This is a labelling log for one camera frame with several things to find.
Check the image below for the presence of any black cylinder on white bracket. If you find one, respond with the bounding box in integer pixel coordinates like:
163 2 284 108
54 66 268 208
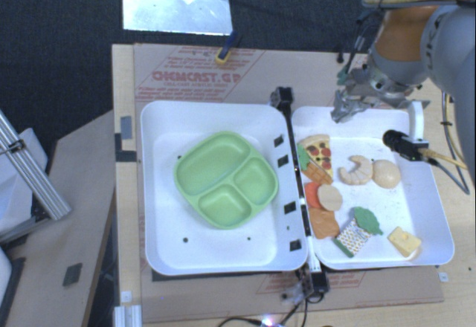
382 100 431 163

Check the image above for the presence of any toy pizza slice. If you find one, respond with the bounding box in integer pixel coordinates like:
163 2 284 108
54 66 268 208
297 133 335 178

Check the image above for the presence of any green divided plate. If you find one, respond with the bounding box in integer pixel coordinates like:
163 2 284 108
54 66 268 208
173 131 280 230

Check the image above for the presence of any orange toy waffle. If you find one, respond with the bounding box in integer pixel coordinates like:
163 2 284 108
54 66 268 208
300 164 334 186

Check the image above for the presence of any brown cardboard board red print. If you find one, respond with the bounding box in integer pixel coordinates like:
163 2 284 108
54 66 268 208
132 43 446 314

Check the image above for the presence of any beige toy croissant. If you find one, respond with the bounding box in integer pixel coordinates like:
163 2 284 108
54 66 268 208
338 155 374 187

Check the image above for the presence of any beige round toy bun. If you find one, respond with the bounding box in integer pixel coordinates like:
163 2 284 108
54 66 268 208
371 158 402 190

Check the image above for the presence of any thin black and white rod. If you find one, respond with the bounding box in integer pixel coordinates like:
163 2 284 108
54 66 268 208
283 105 320 275

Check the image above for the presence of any white plastic tray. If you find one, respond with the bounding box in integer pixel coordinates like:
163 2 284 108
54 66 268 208
140 100 309 276
291 106 456 271

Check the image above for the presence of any white packet with orange pattern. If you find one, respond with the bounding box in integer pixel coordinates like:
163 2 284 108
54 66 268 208
335 218 373 255

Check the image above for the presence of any yellow toy cheese wedge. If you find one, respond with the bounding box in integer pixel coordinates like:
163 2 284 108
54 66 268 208
387 226 422 259

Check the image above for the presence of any orange toy bread slice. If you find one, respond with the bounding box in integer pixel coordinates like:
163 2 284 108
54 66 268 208
308 206 341 240

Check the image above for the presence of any green toy lettuce leaf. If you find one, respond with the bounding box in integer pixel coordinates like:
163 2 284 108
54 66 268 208
295 144 312 172

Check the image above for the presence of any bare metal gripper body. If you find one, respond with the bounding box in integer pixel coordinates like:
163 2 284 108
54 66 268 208
335 67 414 111

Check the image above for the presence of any beige round toy biscuit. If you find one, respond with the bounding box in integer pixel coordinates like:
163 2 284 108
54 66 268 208
316 184 344 212

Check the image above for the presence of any black block with thin wires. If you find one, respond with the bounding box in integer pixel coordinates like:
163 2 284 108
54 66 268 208
296 268 330 301
270 86 295 109

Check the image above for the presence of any green toy broccoli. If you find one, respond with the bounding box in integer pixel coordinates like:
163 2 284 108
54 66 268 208
353 206 385 236

